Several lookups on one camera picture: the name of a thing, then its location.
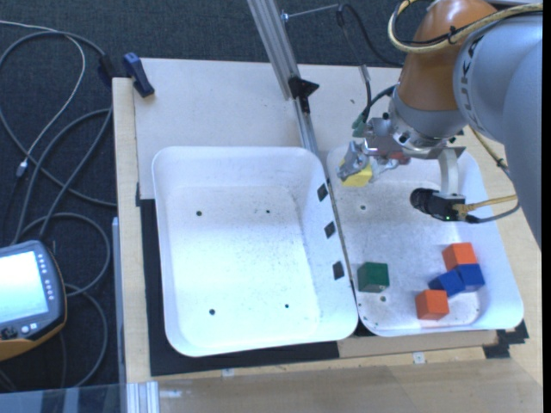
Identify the orange cube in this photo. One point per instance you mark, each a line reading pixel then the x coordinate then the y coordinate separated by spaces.
pixel 431 304
pixel 459 255

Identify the blue cube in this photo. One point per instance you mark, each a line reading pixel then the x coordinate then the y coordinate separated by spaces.
pixel 471 275
pixel 447 283

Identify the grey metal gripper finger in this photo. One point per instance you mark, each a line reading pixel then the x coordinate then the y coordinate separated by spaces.
pixel 349 162
pixel 384 164

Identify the yellow cube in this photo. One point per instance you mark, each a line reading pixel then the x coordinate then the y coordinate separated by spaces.
pixel 360 179

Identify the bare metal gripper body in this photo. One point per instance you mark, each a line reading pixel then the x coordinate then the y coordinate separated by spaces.
pixel 387 140

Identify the white plastic tray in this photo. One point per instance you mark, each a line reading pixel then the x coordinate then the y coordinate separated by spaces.
pixel 241 256
pixel 400 239

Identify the green cube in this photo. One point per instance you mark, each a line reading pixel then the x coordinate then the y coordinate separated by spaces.
pixel 372 277

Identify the pale flat board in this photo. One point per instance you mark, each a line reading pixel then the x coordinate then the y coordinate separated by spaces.
pixel 215 110

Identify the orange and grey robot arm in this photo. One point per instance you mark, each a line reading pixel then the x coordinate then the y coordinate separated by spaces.
pixel 495 80

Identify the black cylinder on white bracket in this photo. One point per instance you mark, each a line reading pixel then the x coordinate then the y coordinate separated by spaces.
pixel 439 205

